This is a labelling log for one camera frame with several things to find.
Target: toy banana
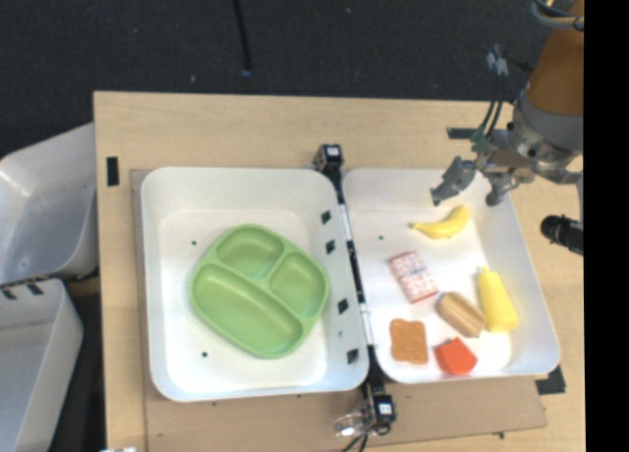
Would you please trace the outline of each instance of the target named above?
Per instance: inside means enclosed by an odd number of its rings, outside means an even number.
[[[466,205],[455,207],[452,212],[442,221],[432,223],[411,224],[411,228],[421,230],[433,239],[446,239],[461,232],[470,221],[470,209]]]

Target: black fabric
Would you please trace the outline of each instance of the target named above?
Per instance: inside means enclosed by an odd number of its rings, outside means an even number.
[[[92,118],[94,90],[488,99],[535,64],[530,0],[0,0],[0,155]],[[515,64],[515,97],[526,73]]]

